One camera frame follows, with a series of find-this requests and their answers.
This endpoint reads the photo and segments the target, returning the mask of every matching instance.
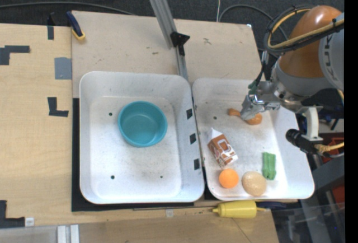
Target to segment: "blue bowl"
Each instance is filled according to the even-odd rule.
[[[167,118],[151,102],[136,101],[124,106],[118,116],[118,127],[124,139],[135,147],[149,147],[167,133]]]

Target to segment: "wooden table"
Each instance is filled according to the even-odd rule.
[[[9,65],[0,65],[0,200],[7,200],[6,217],[33,217],[36,226],[80,224],[81,238],[102,236],[108,242],[118,237],[119,226],[132,239],[149,232],[153,242],[169,234],[178,241],[198,236],[196,242],[216,242],[222,232],[226,242],[278,242],[270,211],[254,219],[220,218],[211,212],[217,200],[175,208],[170,218],[165,208],[71,211],[72,100],[81,76],[89,71],[177,73],[175,52],[166,47],[155,18],[73,13],[84,41],[69,27],[54,26],[49,39],[51,27],[0,24],[0,48],[30,47],[29,53],[10,53]],[[185,44],[190,83],[199,77],[257,76],[260,60],[248,26],[175,22],[178,32],[191,36]],[[72,60],[72,80],[55,77],[58,58]],[[68,115],[49,115],[49,97],[56,97],[57,110]]]

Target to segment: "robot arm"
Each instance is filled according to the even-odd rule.
[[[272,33],[284,21],[299,12],[304,16],[294,27],[290,39],[275,46],[270,45]],[[314,95],[325,88],[344,91],[344,13],[330,6],[294,7],[269,24],[265,47],[272,54],[280,55],[271,78],[260,81],[261,75],[248,87],[241,110],[241,118],[248,120],[266,110],[284,108],[304,114],[308,131],[303,135],[309,146],[319,142],[317,104]],[[267,63],[263,53],[262,66]],[[303,140],[292,130],[287,139],[296,146]]]

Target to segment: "metal pole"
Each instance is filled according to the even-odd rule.
[[[177,32],[167,0],[150,0],[154,13],[156,14],[159,26],[163,32],[164,39],[169,48],[174,47],[171,34]],[[184,55],[179,53],[176,46],[177,68],[180,76],[188,79]]]

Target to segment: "yellow bottle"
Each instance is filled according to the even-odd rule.
[[[218,207],[213,209],[213,212],[217,212],[220,217],[254,218],[257,207],[254,200],[240,200],[219,203]]]

